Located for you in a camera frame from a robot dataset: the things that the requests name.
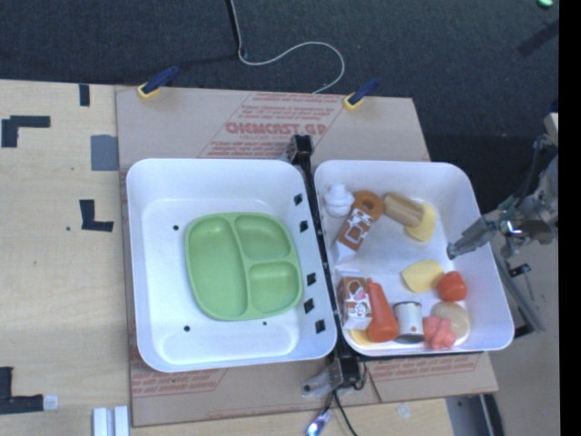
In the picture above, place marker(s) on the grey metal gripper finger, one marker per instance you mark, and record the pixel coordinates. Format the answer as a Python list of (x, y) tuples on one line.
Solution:
[(469, 239)]

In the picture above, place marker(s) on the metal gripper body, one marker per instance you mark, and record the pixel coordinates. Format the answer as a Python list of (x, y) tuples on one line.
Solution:
[(531, 220)]

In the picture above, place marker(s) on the yellow cheese slice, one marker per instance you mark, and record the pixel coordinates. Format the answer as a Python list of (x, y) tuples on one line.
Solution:
[(424, 227)]

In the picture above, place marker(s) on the red-orange pepper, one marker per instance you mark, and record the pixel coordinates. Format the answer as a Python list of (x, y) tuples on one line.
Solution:
[(452, 286)]

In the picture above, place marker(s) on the white plastic tray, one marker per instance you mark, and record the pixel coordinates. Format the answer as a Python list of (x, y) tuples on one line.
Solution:
[(159, 189), (454, 184)]

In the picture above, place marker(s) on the yellow wedge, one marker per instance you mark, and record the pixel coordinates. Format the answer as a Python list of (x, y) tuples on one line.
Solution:
[(422, 275)]

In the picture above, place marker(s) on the tan bread roll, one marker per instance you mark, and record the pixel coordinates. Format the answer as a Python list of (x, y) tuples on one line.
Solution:
[(401, 208)]

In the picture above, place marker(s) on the pale yellow round biscuit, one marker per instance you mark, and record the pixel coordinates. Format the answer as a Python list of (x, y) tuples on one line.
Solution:
[(456, 316)]

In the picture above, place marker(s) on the pink shrimp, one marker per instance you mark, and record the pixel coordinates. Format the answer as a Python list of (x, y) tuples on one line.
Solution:
[(438, 332)]

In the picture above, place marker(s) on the small white can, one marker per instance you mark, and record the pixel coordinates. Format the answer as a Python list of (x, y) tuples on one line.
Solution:
[(408, 318)]

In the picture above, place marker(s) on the brown doughnut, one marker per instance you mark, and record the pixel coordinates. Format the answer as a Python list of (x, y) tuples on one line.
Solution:
[(374, 198)]

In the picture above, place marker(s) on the orange and white packet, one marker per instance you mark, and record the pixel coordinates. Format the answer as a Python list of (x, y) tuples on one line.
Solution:
[(354, 234)]

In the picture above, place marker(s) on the orange bottle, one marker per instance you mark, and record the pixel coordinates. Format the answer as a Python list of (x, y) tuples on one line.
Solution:
[(381, 316)]

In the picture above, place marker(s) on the brown and white carton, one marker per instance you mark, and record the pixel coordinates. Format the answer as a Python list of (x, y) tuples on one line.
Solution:
[(354, 302)]

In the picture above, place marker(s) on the thin black rod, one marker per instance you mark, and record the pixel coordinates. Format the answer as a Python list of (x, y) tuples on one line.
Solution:
[(323, 252)]

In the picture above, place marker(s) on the flat yellow piece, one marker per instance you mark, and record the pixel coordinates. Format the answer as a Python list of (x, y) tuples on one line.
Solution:
[(359, 337)]

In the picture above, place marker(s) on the small green oval object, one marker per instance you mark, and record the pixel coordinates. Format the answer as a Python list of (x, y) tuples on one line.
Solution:
[(544, 0)]

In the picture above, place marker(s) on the green divided plate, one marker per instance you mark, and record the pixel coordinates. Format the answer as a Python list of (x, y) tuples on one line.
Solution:
[(213, 266)]

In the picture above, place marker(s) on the brown cardboard board red print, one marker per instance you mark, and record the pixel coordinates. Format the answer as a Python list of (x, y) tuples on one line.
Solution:
[(181, 121)]

